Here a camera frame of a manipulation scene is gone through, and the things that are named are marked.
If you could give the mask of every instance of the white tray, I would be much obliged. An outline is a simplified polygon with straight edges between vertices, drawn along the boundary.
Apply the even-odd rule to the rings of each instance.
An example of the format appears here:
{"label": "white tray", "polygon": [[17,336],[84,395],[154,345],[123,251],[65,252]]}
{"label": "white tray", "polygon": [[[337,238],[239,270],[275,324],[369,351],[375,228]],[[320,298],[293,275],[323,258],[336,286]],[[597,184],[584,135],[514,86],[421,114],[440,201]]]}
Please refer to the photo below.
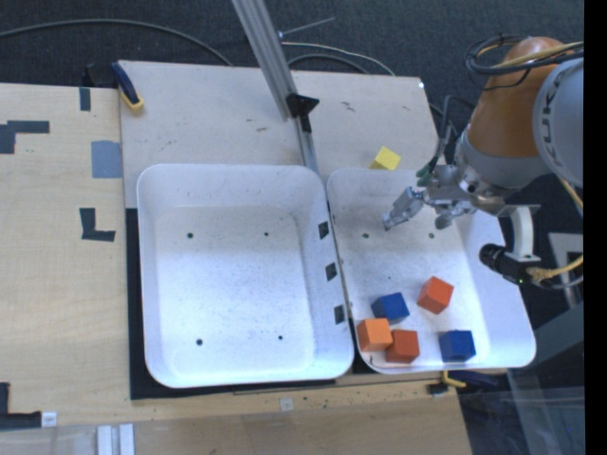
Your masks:
{"label": "white tray", "polygon": [[315,173],[159,164],[140,175],[137,194],[144,352],[158,382],[320,380],[350,368],[354,346]]}
{"label": "white tray", "polygon": [[[410,315],[391,328],[416,330],[420,355],[410,364],[390,363],[385,352],[360,353],[380,373],[521,367],[535,355],[535,337],[519,288],[478,259],[486,243],[502,245],[496,218],[477,211],[437,230],[436,213],[424,207],[412,220],[385,231],[383,212],[392,208],[414,171],[342,169],[327,184],[327,195],[355,325],[374,314],[378,297],[401,292]],[[454,286],[451,303],[439,315],[416,304],[423,283],[436,276]],[[476,355],[444,363],[438,337],[471,330]]]}

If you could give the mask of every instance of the robotic hand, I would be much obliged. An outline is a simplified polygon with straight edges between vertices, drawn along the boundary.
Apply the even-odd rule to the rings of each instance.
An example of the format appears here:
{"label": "robotic hand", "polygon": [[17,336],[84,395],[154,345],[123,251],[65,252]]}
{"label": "robotic hand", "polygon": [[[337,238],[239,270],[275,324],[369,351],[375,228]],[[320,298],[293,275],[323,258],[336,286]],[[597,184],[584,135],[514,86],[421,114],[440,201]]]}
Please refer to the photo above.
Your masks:
{"label": "robotic hand", "polygon": [[[500,46],[511,46],[500,64],[477,64]],[[499,36],[471,46],[467,68],[490,78],[452,162],[437,164],[447,140],[447,126],[441,126],[434,157],[417,173],[423,189],[408,187],[383,214],[383,225],[389,230],[409,221],[424,205],[435,209],[438,229],[478,209],[510,217],[512,251],[485,245],[480,259],[509,281],[539,284],[548,277],[533,255],[531,211],[538,206],[511,206],[506,199],[547,173],[555,173],[574,199],[573,187],[583,188],[583,43]],[[447,109],[446,102],[444,124]]]}

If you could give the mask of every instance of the blue square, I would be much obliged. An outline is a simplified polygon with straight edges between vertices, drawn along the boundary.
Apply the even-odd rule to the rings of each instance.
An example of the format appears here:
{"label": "blue square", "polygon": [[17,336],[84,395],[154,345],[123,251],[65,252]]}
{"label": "blue square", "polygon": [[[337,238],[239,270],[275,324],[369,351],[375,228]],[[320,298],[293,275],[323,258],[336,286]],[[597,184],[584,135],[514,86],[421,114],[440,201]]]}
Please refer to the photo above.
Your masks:
{"label": "blue square", "polygon": [[465,362],[476,355],[470,330],[451,330],[438,338],[443,362]]}
{"label": "blue square", "polygon": [[400,292],[379,297],[373,302],[371,309],[376,319],[384,318],[391,322],[401,321],[409,316],[409,309]]}

